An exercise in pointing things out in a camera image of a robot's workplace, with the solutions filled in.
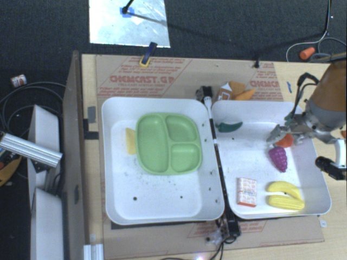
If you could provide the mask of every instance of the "yellow clip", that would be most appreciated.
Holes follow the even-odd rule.
[[[147,61],[145,64],[143,64],[143,63],[142,63],[142,60],[143,60],[144,57],[145,57],[145,55],[143,55],[143,56],[141,57],[141,60],[140,60],[140,62],[139,62],[139,65],[140,65],[141,67],[148,67],[148,65],[150,64],[151,59],[149,58],[148,61]]]

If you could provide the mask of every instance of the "green object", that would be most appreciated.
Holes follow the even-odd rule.
[[[242,126],[243,122],[238,122],[234,124],[227,124],[227,123],[220,123],[219,125],[216,125],[217,129],[221,133],[229,133],[232,131],[235,131],[239,129]]]
[[[293,115],[293,113],[290,112],[290,113],[284,118],[284,120],[286,121],[286,122],[285,122],[285,126],[289,126],[289,125],[292,123],[292,120],[293,120],[292,115]]]
[[[136,153],[141,167],[150,173],[192,172],[202,161],[196,124],[180,114],[143,115],[136,124]]]

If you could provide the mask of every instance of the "yellow banana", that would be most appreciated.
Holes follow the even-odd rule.
[[[291,183],[285,181],[275,181],[267,188],[268,192],[285,192],[293,198],[302,200],[299,189]]]
[[[130,155],[136,154],[135,130],[125,128],[126,150]]]
[[[277,194],[269,196],[268,202],[273,207],[288,210],[301,210],[305,207],[305,202],[301,199],[296,199],[287,196],[279,196]]]

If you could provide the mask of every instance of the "white tray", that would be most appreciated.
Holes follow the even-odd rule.
[[[331,207],[324,176],[314,164],[317,155],[311,139],[285,149],[288,158],[285,173],[279,172],[268,156],[266,139],[276,124],[284,124],[284,117],[292,108],[293,103],[267,101],[218,101],[213,105],[215,124],[243,122],[241,128],[231,133],[216,130],[229,204],[233,212],[243,219],[320,215]],[[237,204],[239,177],[257,181],[256,207]],[[299,187],[305,201],[304,209],[282,210],[266,203],[267,196],[274,194],[266,192],[268,184],[279,180]]]
[[[144,114],[183,114],[197,125],[202,163],[182,175],[153,175],[126,151],[125,128]],[[112,97],[102,106],[106,212],[120,225],[215,220],[224,200],[205,106],[187,99]]]

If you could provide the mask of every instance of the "purple grapes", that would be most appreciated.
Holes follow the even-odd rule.
[[[286,172],[287,155],[283,147],[277,146],[269,151],[269,156],[280,172]]]

